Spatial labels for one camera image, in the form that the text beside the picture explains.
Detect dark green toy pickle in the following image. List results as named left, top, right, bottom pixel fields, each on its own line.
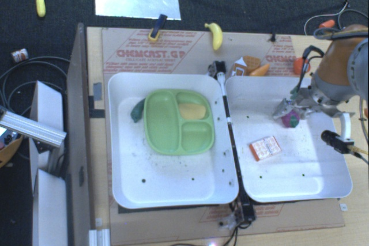
left=130, top=98, right=146, bottom=124

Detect brown and white carton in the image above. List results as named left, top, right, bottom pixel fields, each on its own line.
left=230, top=56, right=249, bottom=77

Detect orange carrot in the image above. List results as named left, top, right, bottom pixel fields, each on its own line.
left=248, top=63, right=271, bottom=77

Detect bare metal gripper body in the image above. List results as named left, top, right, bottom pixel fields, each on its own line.
left=290, top=86, right=348, bottom=119

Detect black block with thin wires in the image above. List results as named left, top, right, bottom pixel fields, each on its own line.
left=208, top=60, right=227, bottom=77
left=229, top=200, right=257, bottom=225

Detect white plastic tray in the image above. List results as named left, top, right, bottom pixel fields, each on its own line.
left=107, top=71, right=240, bottom=209
left=224, top=75, right=353, bottom=203

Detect small brown can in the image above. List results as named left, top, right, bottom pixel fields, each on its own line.
left=10, top=48, right=29, bottom=63

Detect orange toy waffle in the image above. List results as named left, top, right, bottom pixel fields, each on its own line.
left=243, top=55, right=262, bottom=73

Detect yellow banana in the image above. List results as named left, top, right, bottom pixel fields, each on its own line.
left=204, top=22, right=224, bottom=51

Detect black cylinder on white bracket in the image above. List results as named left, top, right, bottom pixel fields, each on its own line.
left=321, top=112, right=356, bottom=154

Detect brown cardboard board, red print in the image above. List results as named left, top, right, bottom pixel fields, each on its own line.
left=100, top=27, right=346, bottom=243

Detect yellow toy bread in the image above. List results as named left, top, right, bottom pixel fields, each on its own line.
left=178, top=103, right=207, bottom=121

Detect yellow capsule-shaped toy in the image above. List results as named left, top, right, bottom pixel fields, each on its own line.
left=35, top=0, right=47, bottom=18

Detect thin black and white rod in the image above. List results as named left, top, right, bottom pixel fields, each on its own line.
left=217, top=71, right=246, bottom=206

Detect orange toy fruit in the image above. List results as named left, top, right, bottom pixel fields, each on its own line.
left=293, top=57, right=311, bottom=76

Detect purple toy grapes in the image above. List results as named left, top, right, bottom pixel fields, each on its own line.
left=281, top=109, right=301, bottom=128

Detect orange and white packet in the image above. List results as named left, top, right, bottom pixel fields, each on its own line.
left=248, top=135, right=283, bottom=162

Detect green divided plate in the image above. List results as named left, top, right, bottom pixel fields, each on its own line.
left=143, top=89, right=216, bottom=157

